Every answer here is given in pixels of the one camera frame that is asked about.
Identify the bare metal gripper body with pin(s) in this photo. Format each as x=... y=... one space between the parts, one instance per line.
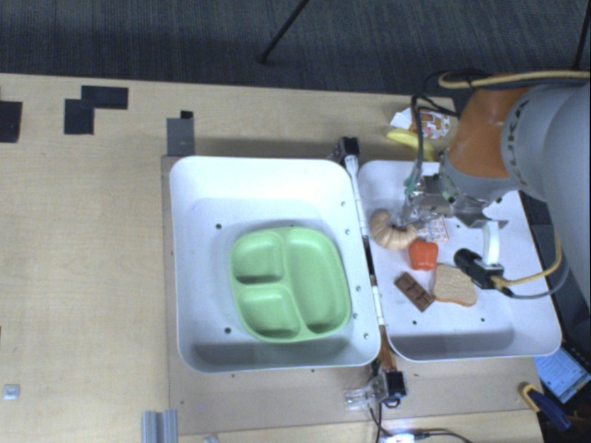
x=429 y=201

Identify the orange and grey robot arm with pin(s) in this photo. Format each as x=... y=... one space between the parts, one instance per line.
x=545 y=132

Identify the white and orange packet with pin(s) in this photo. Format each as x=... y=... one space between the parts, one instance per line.
x=437 y=232

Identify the tan toy croissant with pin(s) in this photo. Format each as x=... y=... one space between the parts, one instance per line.
x=392 y=240

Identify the orange toy pepper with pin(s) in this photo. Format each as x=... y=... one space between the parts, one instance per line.
x=422 y=255

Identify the yellow banana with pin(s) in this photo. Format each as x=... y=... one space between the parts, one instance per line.
x=406 y=139

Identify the thin black and white rod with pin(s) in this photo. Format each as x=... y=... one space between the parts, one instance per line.
x=365 y=229

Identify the white and orange carton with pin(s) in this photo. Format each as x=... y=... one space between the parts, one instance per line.
x=434 y=125

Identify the tan toy bread slice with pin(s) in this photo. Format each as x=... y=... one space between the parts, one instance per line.
x=454 y=286

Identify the brown toy chocolate bar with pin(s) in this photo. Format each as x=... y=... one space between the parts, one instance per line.
x=414 y=291

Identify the black block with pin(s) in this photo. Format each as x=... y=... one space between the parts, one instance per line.
x=349 y=146
x=396 y=384

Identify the white plastic tray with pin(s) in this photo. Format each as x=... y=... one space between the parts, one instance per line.
x=203 y=247
x=461 y=335

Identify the green divided plate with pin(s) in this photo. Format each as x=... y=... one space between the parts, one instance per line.
x=295 y=289

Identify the black cylinder on white bracket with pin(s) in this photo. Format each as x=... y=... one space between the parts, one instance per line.
x=475 y=266

